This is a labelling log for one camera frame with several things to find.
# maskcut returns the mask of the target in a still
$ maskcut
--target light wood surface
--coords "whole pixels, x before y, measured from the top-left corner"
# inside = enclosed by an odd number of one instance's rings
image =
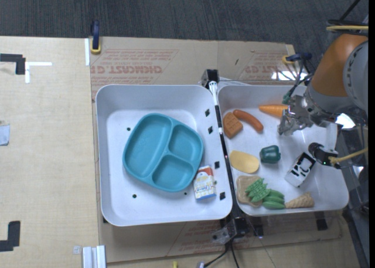
[[[0,120],[11,126],[0,147],[0,240],[8,223],[21,222],[20,246],[0,252],[0,267],[81,267],[74,246],[97,246],[90,69],[84,39],[0,37],[0,53],[23,54],[30,83],[0,63]],[[341,237],[295,245],[236,250],[244,267],[359,267],[347,224]],[[217,254],[140,260],[109,267],[196,267]],[[235,267],[230,252],[212,267]]]

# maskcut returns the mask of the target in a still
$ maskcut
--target green pepper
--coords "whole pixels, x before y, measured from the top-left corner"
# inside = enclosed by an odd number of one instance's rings
[[[261,162],[276,164],[281,158],[281,153],[279,152],[278,146],[271,145],[262,148],[262,150],[259,153],[259,156]]]

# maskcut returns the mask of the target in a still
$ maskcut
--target gray carpet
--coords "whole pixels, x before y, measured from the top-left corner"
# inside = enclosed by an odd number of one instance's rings
[[[328,19],[355,0],[0,0],[0,35],[85,38],[101,35],[293,44],[317,63],[328,46]],[[347,19],[361,22],[369,0]]]

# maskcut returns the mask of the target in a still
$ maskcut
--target blue plate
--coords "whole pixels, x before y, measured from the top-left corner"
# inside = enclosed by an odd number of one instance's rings
[[[133,129],[122,163],[133,177],[167,192],[185,189],[203,156],[203,141],[187,125],[162,114],[143,116]]]

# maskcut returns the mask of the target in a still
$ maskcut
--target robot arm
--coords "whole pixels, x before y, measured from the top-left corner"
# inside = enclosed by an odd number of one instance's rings
[[[366,36],[340,35],[328,47],[304,95],[289,99],[279,134],[291,135],[314,124],[325,127],[354,107],[368,116],[368,58]]]

